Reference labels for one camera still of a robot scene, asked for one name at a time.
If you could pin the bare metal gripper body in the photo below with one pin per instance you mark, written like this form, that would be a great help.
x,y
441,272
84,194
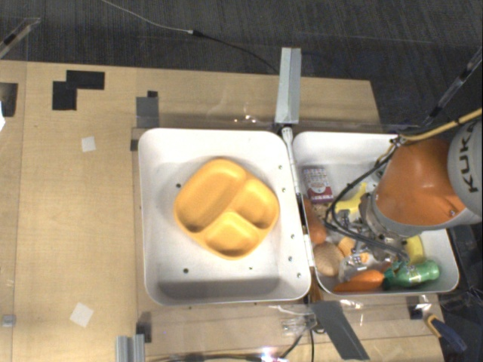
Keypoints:
x,y
377,236

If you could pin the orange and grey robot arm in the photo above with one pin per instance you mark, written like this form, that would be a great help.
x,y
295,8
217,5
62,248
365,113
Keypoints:
x,y
419,179

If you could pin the small orange biscuit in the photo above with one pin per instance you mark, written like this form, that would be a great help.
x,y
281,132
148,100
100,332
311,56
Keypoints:
x,y
346,246

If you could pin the yellow banana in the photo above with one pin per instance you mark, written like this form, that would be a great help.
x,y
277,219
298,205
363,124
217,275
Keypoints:
x,y
415,249

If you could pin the clear plastic packet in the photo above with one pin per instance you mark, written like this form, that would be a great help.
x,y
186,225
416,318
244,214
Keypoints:
x,y
351,268

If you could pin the orange carrot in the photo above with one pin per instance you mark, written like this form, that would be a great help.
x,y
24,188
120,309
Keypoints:
x,y
362,280

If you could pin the green plastic bottle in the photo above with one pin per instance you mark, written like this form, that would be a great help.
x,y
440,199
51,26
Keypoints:
x,y
415,275

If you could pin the tan bread roll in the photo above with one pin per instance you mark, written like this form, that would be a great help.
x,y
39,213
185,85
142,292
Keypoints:
x,y
327,258

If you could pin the orange-brown sausage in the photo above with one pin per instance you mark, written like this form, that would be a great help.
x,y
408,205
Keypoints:
x,y
316,230

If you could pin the red and white carton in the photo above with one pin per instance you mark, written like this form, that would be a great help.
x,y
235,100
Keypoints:
x,y
317,183

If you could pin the white plastic tray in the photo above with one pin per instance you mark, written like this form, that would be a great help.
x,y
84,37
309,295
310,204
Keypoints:
x,y
339,149
211,285

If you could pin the orange divided plate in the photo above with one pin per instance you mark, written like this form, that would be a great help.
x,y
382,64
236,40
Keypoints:
x,y
226,207

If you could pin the pale wood board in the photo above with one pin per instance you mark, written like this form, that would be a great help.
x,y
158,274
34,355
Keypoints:
x,y
75,202

